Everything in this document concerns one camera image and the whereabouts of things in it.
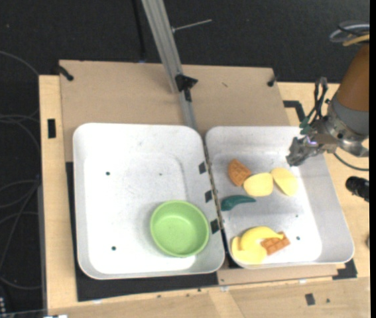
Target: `yellow toy potato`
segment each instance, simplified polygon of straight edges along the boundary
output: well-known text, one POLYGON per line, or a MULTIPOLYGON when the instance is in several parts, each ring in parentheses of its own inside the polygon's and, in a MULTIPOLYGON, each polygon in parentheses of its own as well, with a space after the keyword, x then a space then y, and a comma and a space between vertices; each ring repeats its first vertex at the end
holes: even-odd
POLYGON ((252 197, 264 197, 273 191, 273 177, 270 173, 258 173, 247 178, 243 188, 252 197))
POLYGON ((232 254, 233 257, 248 265, 258 265, 262 263, 267 256, 267 251, 260 244, 254 246, 250 250, 241 250, 239 245, 239 237, 235 237, 232 240, 232 254))
POLYGON ((274 230, 267 226, 253 227, 242 235, 239 247, 241 250, 251 250, 256 245, 260 245, 261 240, 268 238, 282 239, 283 235, 274 232, 274 230))
POLYGON ((271 170, 271 175, 275 183, 286 195, 294 195, 298 191, 298 180, 286 168, 278 167, 271 170))

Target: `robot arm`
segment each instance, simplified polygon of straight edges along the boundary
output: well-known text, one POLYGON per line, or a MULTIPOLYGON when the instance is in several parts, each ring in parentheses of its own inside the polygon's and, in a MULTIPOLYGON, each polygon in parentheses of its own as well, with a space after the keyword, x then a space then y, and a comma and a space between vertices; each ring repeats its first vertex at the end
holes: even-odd
POLYGON ((324 102, 326 80, 316 83, 316 104, 312 111, 316 116, 308 123, 303 122, 302 138, 294 138, 290 154, 286 161, 291 166, 301 165, 308 157, 323 152, 335 153, 339 147, 357 157, 369 156, 369 151, 362 143, 369 138, 369 37, 357 35, 361 47, 349 65, 347 72, 332 100, 328 104, 327 114, 322 116, 320 108, 324 102), (317 99, 318 87, 322 84, 324 92, 317 99))

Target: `green bowl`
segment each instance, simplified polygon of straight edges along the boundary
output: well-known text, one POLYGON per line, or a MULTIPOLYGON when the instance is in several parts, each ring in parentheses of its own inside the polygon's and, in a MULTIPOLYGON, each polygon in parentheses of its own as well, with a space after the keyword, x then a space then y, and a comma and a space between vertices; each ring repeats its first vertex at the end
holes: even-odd
POLYGON ((155 244, 175 257, 198 254, 210 237, 206 216, 195 205, 182 200, 159 205, 151 216, 150 226, 155 244))

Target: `brown waffle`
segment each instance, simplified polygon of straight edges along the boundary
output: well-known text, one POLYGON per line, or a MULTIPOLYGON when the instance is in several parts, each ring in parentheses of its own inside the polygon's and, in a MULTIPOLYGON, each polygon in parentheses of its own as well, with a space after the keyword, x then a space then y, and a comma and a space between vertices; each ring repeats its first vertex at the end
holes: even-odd
POLYGON ((245 179, 251 175, 251 171, 237 159, 233 159, 227 167, 230 180, 236 186, 242 186, 245 179))
POLYGON ((261 246, 264 247, 267 251, 267 255, 270 256, 271 254, 282 250, 284 247, 290 244, 289 239, 283 232, 279 232, 280 235, 283 235, 282 239, 279 238, 268 238, 261 242, 261 246))

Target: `black clamp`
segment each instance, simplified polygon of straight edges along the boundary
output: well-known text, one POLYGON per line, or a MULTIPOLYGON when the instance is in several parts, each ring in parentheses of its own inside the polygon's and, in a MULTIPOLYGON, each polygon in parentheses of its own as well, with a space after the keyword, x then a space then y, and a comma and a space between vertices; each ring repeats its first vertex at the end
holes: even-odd
POLYGON ((178 74, 175 77, 177 88, 179 92, 184 92, 185 100, 192 102, 192 97, 190 95, 190 89, 198 82, 197 79, 184 76, 183 74, 178 74))

